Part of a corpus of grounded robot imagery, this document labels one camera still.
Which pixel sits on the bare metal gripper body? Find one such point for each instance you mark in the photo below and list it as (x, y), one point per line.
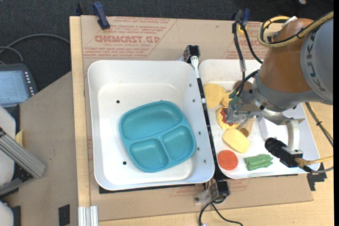
(249, 108)

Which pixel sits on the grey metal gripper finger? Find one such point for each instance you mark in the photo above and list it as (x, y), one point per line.
(262, 128)
(231, 117)

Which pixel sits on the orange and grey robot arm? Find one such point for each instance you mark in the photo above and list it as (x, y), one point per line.
(283, 71)

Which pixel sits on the yellow and red pizza slice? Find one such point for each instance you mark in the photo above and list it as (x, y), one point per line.
(221, 119)

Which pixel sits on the tan toy ice cream cone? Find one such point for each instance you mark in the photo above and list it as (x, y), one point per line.
(246, 127)

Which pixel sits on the white plastic tray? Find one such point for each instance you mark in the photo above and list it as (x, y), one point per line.
(270, 145)
(111, 119)

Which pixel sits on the yellow oval toy potato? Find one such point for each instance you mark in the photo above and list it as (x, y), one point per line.
(235, 140)

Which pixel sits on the brown round toy food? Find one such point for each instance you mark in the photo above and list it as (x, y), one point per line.
(247, 85)

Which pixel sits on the yellow toy bread slice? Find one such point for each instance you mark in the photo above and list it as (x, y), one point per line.
(213, 95)

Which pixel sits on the thin black and white rod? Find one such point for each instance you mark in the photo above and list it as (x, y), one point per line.
(204, 103)

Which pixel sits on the green toy beans bundle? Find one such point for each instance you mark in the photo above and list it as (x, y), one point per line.
(258, 162)

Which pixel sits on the orange round toy slice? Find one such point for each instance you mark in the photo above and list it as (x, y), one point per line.
(227, 160)

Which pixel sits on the blue divided plate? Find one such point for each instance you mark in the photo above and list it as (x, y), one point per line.
(156, 135)

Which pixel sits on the brown cardboard board red print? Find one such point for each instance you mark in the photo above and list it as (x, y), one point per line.
(164, 39)

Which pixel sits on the black cylinder on white bracket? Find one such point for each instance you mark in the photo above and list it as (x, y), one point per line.
(282, 152)

